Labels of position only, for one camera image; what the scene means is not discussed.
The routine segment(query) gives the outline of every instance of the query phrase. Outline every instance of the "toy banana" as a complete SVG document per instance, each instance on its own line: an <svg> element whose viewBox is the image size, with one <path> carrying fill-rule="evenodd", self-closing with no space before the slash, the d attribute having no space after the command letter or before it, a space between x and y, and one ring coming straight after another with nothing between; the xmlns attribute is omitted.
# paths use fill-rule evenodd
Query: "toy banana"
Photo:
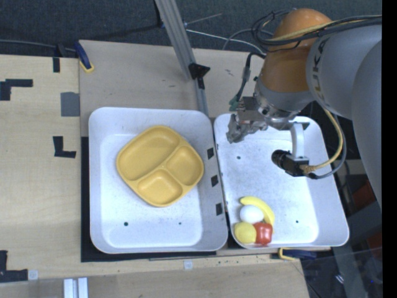
<svg viewBox="0 0 397 298"><path fill-rule="evenodd" d="M244 196L240 199L240 203L243 205L254 205L260 208L260 210L263 212L265 222L273 226L275 219L274 212L262 199L256 196Z"/></svg>

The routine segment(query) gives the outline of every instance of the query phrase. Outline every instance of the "black tape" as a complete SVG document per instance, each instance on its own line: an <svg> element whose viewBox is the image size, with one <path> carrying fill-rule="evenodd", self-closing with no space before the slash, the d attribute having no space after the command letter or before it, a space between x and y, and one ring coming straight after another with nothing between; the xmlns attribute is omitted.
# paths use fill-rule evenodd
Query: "black tape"
<svg viewBox="0 0 397 298"><path fill-rule="evenodd" d="M54 156L60 156L63 158L75 158L75 151L64 151L63 150L63 137L62 136L54 136L52 137L54 141L55 154Z"/></svg>
<svg viewBox="0 0 397 298"><path fill-rule="evenodd" d="M218 176L217 175L214 175L212 178L211 178L211 184L212 184L212 186L216 186L217 184L218 184Z"/></svg>
<svg viewBox="0 0 397 298"><path fill-rule="evenodd" d="M0 82L0 101L9 101L11 99L11 87L5 82Z"/></svg>
<svg viewBox="0 0 397 298"><path fill-rule="evenodd" d="M6 79L0 82L0 101L11 100L11 87L33 87L32 79Z"/></svg>
<svg viewBox="0 0 397 298"><path fill-rule="evenodd" d="M61 73L61 62L58 57L52 58L52 72Z"/></svg>
<svg viewBox="0 0 397 298"><path fill-rule="evenodd" d="M207 149L207 157L208 157L208 160L213 157L213 148Z"/></svg>
<svg viewBox="0 0 397 298"><path fill-rule="evenodd" d="M223 213L222 203L218 203L216 206L216 216L221 215Z"/></svg>
<svg viewBox="0 0 397 298"><path fill-rule="evenodd" d="M32 79L6 79L6 84L10 87L33 87Z"/></svg>
<svg viewBox="0 0 397 298"><path fill-rule="evenodd" d="M20 271L7 270L7 251L0 251L0 282L14 282L28 280L28 271L23 269Z"/></svg>

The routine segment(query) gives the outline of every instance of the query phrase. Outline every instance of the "white tray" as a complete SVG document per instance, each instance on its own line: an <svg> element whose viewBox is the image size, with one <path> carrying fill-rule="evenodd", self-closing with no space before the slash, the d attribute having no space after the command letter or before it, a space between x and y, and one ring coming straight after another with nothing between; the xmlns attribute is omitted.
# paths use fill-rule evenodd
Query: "white tray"
<svg viewBox="0 0 397 298"><path fill-rule="evenodd" d="M154 125L181 134L204 162L200 182L168 207L138 197L116 169L116 157L133 137ZM208 158L207 150L213 150ZM228 228L209 118L198 111L103 107L89 118L90 229L104 253L215 251Z"/></svg>
<svg viewBox="0 0 397 298"><path fill-rule="evenodd" d="M334 177L294 178L273 164L273 151L292 150L289 131L269 127L230 144L226 138L229 119L230 114L217 117L214 134L232 233L234 224L240 221L239 199L252 195L263 199L275 213L272 242L266 247L343 245L349 238L349 228ZM295 121L310 123L304 131L305 156L310 164L326 161L328 155L318 124L307 117ZM330 170L327 166L316 173ZM239 244L249 249L263 247Z"/></svg>

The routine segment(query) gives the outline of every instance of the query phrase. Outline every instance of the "egg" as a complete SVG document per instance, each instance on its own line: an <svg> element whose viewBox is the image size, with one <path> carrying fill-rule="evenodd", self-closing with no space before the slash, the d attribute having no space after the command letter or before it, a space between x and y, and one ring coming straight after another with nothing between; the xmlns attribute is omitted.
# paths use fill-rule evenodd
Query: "egg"
<svg viewBox="0 0 397 298"><path fill-rule="evenodd" d="M264 219L263 212L254 205L244 205L240 210L240 219L243 222L255 224Z"/></svg>

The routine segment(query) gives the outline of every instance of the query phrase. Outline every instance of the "metal pole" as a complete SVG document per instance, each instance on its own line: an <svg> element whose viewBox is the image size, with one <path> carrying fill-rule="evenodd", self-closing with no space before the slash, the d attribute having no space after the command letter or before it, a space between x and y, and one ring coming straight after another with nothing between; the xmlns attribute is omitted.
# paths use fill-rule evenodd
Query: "metal pole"
<svg viewBox="0 0 397 298"><path fill-rule="evenodd" d="M166 27L169 39L175 49L182 71L186 78L192 78L189 71L189 65L195 63L195 58L176 2L175 0L155 0L155 2ZM198 109L205 115L208 115L205 91L199 87L199 81L197 78L194 79L194 84Z"/></svg>

